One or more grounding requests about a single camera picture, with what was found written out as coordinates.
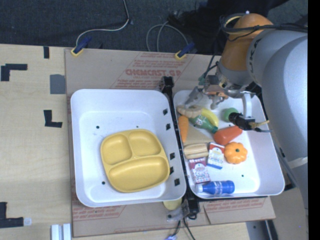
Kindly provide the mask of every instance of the hole in tray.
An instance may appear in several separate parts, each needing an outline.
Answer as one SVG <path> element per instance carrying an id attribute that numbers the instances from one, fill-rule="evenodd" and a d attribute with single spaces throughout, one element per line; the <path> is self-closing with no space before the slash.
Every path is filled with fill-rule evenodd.
<path id="1" fill-rule="evenodd" d="M 176 178 L 176 179 L 174 180 L 174 185 L 175 185 L 175 186 L 180 185 L 180 179 Z"/>

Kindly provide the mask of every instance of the orange pumpkin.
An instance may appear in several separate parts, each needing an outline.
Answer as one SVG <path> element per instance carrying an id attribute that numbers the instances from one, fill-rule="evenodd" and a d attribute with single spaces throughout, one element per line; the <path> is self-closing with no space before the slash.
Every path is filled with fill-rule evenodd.
<path id="1" fill-rule="evenodd" d="M 224 157 L 230 164 L 240 164 L 247 159 L 248 150 L 242 143 L 229 142 L 224 146 Z"/>

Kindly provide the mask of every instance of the dark gray floor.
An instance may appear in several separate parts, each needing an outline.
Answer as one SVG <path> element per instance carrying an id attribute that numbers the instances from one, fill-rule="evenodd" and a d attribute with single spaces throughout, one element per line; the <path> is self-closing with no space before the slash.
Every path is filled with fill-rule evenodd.
<path id="1" fill-rule="evenodd" d="M 172 10 L 192 10 L 206 0 L 126 0 L 131 22 L 120 31 L 91 32 L 90 48 L 147 51 L 148 30 L 167 20 Z M 295 23 L 308 15 L 308 0 L 291 0 L 270 11 L 275 23 Z M 74 47 L 86 30 L 114 29 L 126 20 L 122 0 L 0 0 L 0 43 Z M 156 51 L 158 28 L 150 33 Z M 161 52 L 177 52 L 184 39 L 165 28 L 159 39 Z"/>

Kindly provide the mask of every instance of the cardboard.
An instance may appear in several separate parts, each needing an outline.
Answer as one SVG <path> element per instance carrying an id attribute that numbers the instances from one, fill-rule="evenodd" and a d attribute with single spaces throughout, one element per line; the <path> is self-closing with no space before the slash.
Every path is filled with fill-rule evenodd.
<path id="1" fill-rule="evenodd" d="M 173 77 L 173 94 L 192 90 L 209 66 L 211 56 L 187 54 L 178 61 L 173 53 L 85 49 L 79 57 L 73 57 L 70 51 L 67 48 L 64 53 L 73 237 L 174 229 L 177 222 L 167 220 L 169 211 L 162 202 L 99 208 L 80 203 L 75 191 L 70 98 L 79 89 L 154 90 L 163 76 Z M 188 224 L 208 226 L 274 218 L 269 197 L 243 198 L 200 202 L 200 213 Z"/>

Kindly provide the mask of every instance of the blue clamp handle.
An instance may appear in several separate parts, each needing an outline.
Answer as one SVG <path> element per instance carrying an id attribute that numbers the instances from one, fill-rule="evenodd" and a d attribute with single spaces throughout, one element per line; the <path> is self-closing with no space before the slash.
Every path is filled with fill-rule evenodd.
<path id="1" fill-rule="evenodd" d="M 184 47 L 182 50 L 178 51 L 174 57 L 177 59 L 177 60 L 182 60 L 185 56 L 186 56 L 186 53 L 190 52 L 193 48 L 195 47 L 195 43 L 194 42 L 191 42 L 189 43 L 186 47 Z"/>
<path id="2" fill-rule="evenodd" d="M 71 50 L 71 54 L 77 57 L 79 54 L 83 52 L 83 49 L 87 46 L 91 39 L 91 36 L 85 37 L 75 48 Z"/>

